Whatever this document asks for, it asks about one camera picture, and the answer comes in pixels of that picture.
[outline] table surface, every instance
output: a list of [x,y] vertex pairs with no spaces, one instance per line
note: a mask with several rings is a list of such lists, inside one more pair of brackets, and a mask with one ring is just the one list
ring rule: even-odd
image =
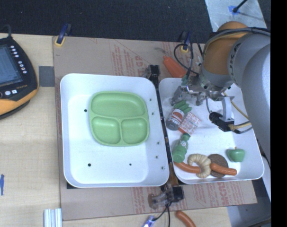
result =
[[[12,36],[27,53],[37,73],[39,66],[54,66],[52,36]],[[0,33],[0,38],[4,37],[7,34]],[[61,207],[54,87],[40,87],[23,110],[0,120],[0,178],[2,175],[0,227],[41,227],[44,210]],[[231,226],[226,207],[184,212],[198,227]],[[142,226],[149,215],[63,221],[63,226],[135,227]],[[168,223],[166,213],[154,226],[165,227]],[[182,225],[175,213],[170,212],[170,226]]]

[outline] cardboard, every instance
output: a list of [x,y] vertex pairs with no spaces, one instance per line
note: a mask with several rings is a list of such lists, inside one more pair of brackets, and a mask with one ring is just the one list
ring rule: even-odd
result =
[[[60,80],[69,73],[116,76],[142,76],[150,65],[159,65],[159,80],[170,77],[163,56],[174,58],[178,43],[66,37],[62,47],[53,43],[55,97],[63,220],[99,218],[162,212],[149,207],[148,195],[161,193],[160,187],[82,188],[69,186],[63,175]],[[179,60],[188,65],[189,53],[176,50]],[[194,70],[201,56],[194,44]],[[185,198],[170,210],[192,210],[256,203],[251,181],[182,185]]]

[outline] toy apple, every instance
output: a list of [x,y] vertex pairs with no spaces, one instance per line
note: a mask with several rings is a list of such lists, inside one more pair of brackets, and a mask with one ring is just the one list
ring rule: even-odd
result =
[[244,149],[238,149],[237,147],[235,147],[234,149],[227,150],[227,155],[231,161],[242,162],[245,155],[245,151]]

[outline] white tray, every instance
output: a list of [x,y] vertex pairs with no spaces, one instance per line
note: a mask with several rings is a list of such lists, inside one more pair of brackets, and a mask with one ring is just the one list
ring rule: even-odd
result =
[[[150,132],[137,146],[105,146],[92,136],[90,98],[100,91],[138,94],[146,103]],[[63,169],[75,187],[160,186],[169,178],[168,158],[155,87],[140,77],[68,74],[60,83]]]
[[[172,106],[170,104],[170,98],[173,97],[177,87],[181,85],[181,79],[167,78],[163,79],[159,84],[159,92],[161,96],[161,105],[163,109],[164,118],[166,119],[170,114]],[[237,106],[243,106],[242,93],[240,89],[233,85],[230,90],[227,91],[229,96],[235,96],[233,102]],[[214,102],[209,100],[209,108],[213,111],[219,112],[222,109],[221,102]],[[216,178],[208,176],[205,179],[198,178],[196,174],[187,173],[174,166],[176,176],[187,184],[196,183],[211,183],[222,181],[236,181],[236,180],[253,180],[262,177],[264,172],[264,165],[261,158],[260,150],[256,142],[254,131],[250,130],[244,134],[235,134],[232,132],[223,132],[216,125],[212,124],[209,120],[209,113],[206,107],[206,101],[200,106],[195,105],[195,99],[187,100],[192,106],[192,113],[196,115],[201,123],[195,129],[193,135],[189,139],[189,148],[184,162],[187,163],[187,158],[190,154],[220,154],[228,162],[230,168],[235,168],[238,171],[236,176],[224,176],[223,178]],[[247,121],[235,108],[233,107],[233,114],[235,124],[240,124]],[[170,147],[174,148],[174,144],[180,139],[182,133],[180,131],[172,131],[167,129]],[[245,158],[241,163],[231,162],[227,155],[226,150],[232,149],[235,146],[245,150]]]

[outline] dark floor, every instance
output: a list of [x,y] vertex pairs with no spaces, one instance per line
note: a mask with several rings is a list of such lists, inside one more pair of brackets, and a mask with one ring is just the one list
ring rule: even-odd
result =
[[[270,30],[271,0],[258,2]],[[79,37],[175,42],[190,30],[205,43],[212,32],[205,0],[0,0],[0,29],[57,35],[64,23]]]

